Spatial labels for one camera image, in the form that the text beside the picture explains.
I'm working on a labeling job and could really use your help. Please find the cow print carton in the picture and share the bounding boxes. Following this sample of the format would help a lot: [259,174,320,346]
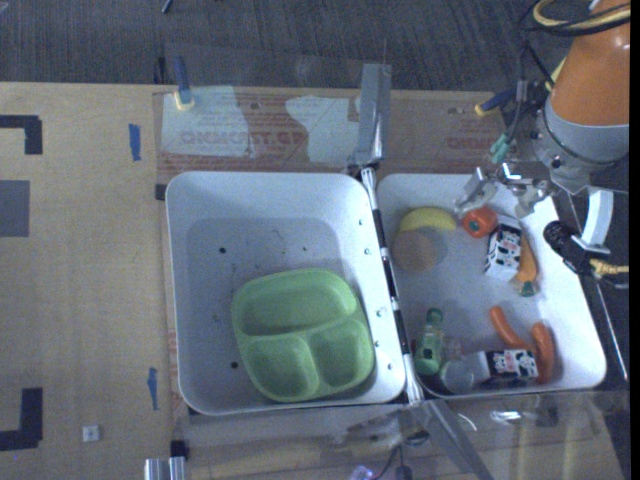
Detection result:
[483,223,524,283]
[482,349,541,387]

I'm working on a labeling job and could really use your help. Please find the white plastic tray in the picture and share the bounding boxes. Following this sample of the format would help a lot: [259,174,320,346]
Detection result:
[374,171,609,401]
[164,169,408,416]

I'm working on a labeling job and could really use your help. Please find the orange carrot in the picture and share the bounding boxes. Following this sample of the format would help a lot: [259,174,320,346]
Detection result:
[514,237,540,298]

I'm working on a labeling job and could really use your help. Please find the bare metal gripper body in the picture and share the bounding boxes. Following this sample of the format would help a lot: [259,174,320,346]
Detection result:
[497,132,592,195]

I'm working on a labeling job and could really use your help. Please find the brown cardboard board, red print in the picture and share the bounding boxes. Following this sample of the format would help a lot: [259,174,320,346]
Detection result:
[152,86,557,452]

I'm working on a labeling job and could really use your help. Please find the green bottle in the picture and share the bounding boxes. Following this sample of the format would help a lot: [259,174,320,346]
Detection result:
[413,307,446,377]

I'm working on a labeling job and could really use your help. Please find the yellow banana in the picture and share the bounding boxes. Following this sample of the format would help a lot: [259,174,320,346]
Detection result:
[398,206,458,236]

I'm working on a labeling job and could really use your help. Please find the round brown biscuit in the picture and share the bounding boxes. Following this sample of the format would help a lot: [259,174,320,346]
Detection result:
[391,230,440,273]

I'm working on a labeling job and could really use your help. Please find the orange sausage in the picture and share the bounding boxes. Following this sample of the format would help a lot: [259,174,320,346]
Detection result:
[530,321,557,386]
[488,305,534,353]

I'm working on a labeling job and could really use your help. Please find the green divided plate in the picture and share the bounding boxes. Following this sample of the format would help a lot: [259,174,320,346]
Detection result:
[230,267,376,404]

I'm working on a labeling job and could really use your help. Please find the black cylinder on white bracket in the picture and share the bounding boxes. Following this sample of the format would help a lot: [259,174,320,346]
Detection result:
[542,189,615,275]

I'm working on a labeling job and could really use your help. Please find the clear plastic bottle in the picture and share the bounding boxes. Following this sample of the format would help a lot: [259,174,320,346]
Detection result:
[439,336,492,395]

